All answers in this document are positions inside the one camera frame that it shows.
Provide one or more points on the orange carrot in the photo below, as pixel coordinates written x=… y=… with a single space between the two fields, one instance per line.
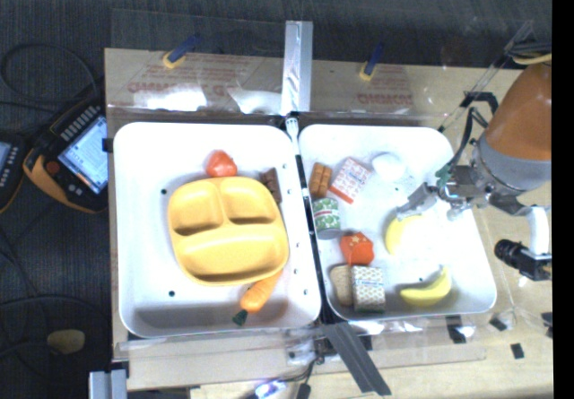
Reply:
x=260 y=294

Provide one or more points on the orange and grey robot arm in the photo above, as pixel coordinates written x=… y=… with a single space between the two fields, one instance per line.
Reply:
x=520 y=119

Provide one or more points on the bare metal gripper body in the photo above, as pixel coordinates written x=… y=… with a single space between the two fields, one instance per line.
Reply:
x=468 y=184

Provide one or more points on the white round lump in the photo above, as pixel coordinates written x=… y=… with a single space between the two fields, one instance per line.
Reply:
x=388 y=166

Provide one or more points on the yellow divided plate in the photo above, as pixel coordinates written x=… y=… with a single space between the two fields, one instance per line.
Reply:
x=228 y=231

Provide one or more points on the long yellow banana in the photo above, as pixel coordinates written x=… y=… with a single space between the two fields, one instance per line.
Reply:
x=428 y=294

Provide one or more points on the black cylinder on white bracket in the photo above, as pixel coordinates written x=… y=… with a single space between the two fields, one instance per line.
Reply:
x=522 y=256

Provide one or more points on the yellow oval lump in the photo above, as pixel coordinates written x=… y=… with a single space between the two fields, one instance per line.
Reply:
x=66 y=341

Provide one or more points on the brown toy waffle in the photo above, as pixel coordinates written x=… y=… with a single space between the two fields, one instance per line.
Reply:
x=320 y=179

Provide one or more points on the thin black and white rod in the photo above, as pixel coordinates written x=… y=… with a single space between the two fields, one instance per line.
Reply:
x=309 y=227

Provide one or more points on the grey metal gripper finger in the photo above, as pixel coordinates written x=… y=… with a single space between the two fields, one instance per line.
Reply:
x=421 y=197
x=456 y=211

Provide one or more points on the orange and white carton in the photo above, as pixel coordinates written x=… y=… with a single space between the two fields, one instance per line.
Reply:
x=352 y=179

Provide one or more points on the brown cardboard board red print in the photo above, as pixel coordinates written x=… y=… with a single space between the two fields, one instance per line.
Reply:
x=341 y=79

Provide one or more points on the orange carton with star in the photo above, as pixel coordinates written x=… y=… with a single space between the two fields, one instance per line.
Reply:
x=357 y=249

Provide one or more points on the brown chocolate bar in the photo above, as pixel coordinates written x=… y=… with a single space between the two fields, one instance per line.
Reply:
x=272 y=184

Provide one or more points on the white plastic tray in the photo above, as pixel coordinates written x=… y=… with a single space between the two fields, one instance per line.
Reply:
x=453 y=254
x=148 y=254

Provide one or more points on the green patterned white carton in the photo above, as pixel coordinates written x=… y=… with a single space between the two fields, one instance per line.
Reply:
x=368 y=289

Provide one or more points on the short yellow banana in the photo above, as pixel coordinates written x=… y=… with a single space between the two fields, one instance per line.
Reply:
x=397 y=233

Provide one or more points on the green and white can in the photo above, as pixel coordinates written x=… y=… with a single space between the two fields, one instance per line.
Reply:
x=326 y=218

